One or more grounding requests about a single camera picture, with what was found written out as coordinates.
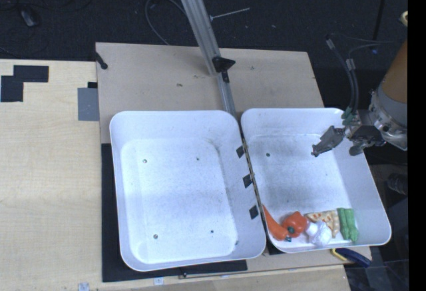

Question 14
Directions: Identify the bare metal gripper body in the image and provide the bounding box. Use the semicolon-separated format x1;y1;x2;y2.
344;112;408;152

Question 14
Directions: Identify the pale brown flat board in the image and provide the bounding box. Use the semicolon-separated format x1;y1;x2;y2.
95;42;373;281

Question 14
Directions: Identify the green asparagus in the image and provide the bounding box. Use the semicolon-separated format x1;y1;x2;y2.
336;207;360;243

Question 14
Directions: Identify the orange carrot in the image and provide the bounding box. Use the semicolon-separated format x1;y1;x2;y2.
262;204;290;241

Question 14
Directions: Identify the white plastic tray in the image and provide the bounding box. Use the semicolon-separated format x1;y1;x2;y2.
108;109;268;272
240;107;393;254

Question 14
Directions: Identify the orange bell pepper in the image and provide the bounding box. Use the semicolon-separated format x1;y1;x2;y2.
282;210;309;238

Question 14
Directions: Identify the white crumpled lump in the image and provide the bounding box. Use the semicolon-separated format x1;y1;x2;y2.
305;220;333;247

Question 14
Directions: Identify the yellow pizza slice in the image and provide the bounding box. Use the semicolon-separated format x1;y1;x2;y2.
304;210;341;239

